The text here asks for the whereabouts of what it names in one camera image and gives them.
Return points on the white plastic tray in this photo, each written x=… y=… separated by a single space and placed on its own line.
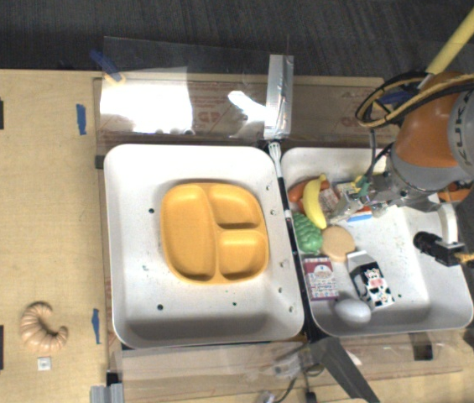
x=136 y=225
x=421 y=284

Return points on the orange divided plate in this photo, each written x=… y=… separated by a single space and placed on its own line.
x=190 y=233

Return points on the small white square tile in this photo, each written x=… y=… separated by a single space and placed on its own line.
x=44 y=363

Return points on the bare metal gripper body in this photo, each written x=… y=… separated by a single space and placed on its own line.
x=381 y=191

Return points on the pink printed carton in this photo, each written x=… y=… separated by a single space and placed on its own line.
x=320 y=278

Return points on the black cylinder on white bracket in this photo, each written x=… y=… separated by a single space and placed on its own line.
x=438 y=246

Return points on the yellow banana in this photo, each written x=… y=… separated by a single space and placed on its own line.
x=314 y=204

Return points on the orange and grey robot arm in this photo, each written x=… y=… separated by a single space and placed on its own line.
x=429 y=132

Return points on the white egg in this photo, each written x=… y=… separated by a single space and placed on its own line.
x=352 y=311

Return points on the tan round biscuit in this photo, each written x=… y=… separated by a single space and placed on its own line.
x=338 y=242

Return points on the green grapes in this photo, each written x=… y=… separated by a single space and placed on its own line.
x=307 y=235

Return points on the white printed packet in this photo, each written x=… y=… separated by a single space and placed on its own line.
x=328 y=200

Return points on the cow print milk carton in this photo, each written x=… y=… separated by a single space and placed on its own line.
x=373 y=286

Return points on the tan croissant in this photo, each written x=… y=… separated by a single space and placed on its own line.
x=37 y=334

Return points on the blue and orange packet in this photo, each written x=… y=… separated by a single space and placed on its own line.
x=360 y=216

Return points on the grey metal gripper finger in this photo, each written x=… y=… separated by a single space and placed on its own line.
x=380 y=209
x=345 y=208

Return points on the orange-red sausage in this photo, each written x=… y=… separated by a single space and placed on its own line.
x=295 y=190

